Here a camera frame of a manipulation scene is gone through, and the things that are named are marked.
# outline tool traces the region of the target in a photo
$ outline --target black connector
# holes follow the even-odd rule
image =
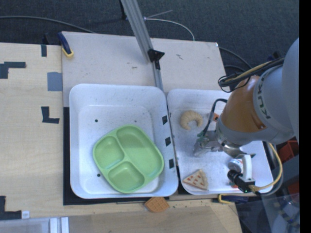
[[[250,181],[244,181],[242,179],[243,174],[239,173],[235,170],[230,170],[228,172],[228,178],[231,180],[231,182],[233,182],[235,185],[238,186],[238,188],[243,192],[243,193],[249,193],[252,190],[249,188],[250,185],[255,185],[255,181],[254,180],[250,180]]]

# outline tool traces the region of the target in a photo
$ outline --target green plate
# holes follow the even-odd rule
[[[161,152],[136,125],[124,125],[103,136],[93,159],[110,185],[132,193],[155,179],[164,168]]]

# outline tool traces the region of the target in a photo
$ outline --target blue clamp handle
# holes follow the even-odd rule
[[[58,39],[60,40],[61,44],[62,44],[62,51],[63,53],[68,57],[71,58],[73,56],[73,51],[71,50],[68,41],[66,40],[66,38],[64,37],[64,35],[59,32],[57,34]]]

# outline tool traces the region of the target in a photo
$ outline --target brown square waffle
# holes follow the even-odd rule
[[[151,212],[163,212],[170,207],[163,197],[152,197],[145,202],[145,206]]]

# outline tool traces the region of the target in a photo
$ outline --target toy pizza slice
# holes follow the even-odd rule
[[[208,186],[205,172],[202,169],[197,170],[195,173],[184,178],[183,183],[192,185],[202,190],[207,190]]]

